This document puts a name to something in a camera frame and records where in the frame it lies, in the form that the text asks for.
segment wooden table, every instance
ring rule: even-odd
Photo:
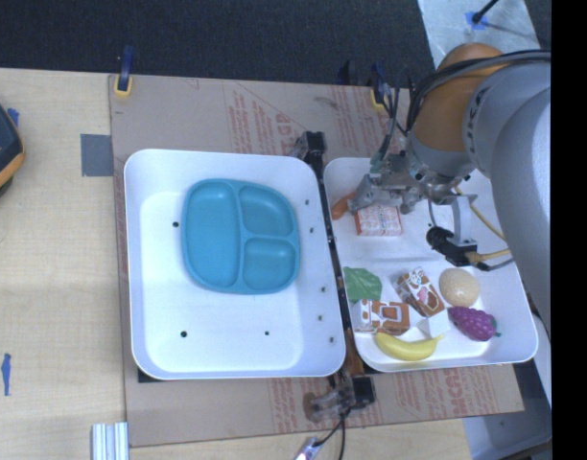
[[[83,176],[81,137],[110,134],[106,74],[0,69],[27,158],[0,198],[0,458],[90,458],[126,420],[112,178]],[[308,433],[132,448],[131,459],[290,459]],[[340,434],[319,458],[338,458]],[[461,420],[350,428],[344,458],[470,458]]]

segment toy food package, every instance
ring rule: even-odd
[[[399,276],[394,287],[403,302],[426,317],[445,310],[445,304],[438,296],[438,291],[421,267]]]
[[[411,326],[409,306],[402,302],[358,300],[351,306],[354,332],[375,333],[381,328],[391,335],[401,335]]]
[[[354,215],[355,228],[362,236],[402,235],[400,212],[396,206],[371,204]]]

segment white tray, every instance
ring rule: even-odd
[[[273,188],[291,203],[300,262],[271,294],[200,287],[185,266],[185,195],[206,178]],[[323,377],[345,355],[317,178],[287,156],[144,149],[124,169],[133,357],[159,380]]]
[[[355,192],[362,177],[368,173],[368,158],[338,158],[330,162],[324,172],[324,184],[330,206],[343,196]],[[474,205],[495,227],[497,221],[489,181],[479,172],[461,186],[467,194],[479,197]],[[449,207],[434,207],[436,223],[453,231],[453,213]],[[417,204],[413,212],[400,216],[403,233],[393,237],[362,237],[355,231],[353,216],[345,213],[340,219],[332,220],[340,266],[363,267],[381,279],[381,299],[400,301],[391,285],[397,276],[422,266],[434,288],[439,291],[440,273],[453,267],[426,242],[426,233],[431,227],[427,202]],[[494,235],[477,217],[473,216],[473,237],[481,253],[505,248],[505,242]],[[361,358],[372,368],[381,372],[438,369],[460,366],[512,363],[527,361],[534,357],[538,336],[532,320],[526,293],[515,264],[509,264],[494,271],[480,271],[465,267],[480,284],[480,297],[474,308],[494,315],[498,321],[498,332],[486,342],[476,342],[464,336],[458,329],[452,329],[438,341],[435,353],[422,361],[400,361],[381,352],[369,333],[354,333],[355,344]],[[420,316],[411,309],[411,320]],[[401,336],[416,340],[425,335],[413,328]]]

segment gray tape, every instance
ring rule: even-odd
[[[81,164],[83,176],[112,176],[112,144],[110,136],[105,134],[82,134]]]

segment blue divided plate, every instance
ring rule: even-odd
[[[275,293],[297,275],[300,245],[294,210],[272,188],[205,179],[185,197],[182,251],[192,277],[220,292]]]

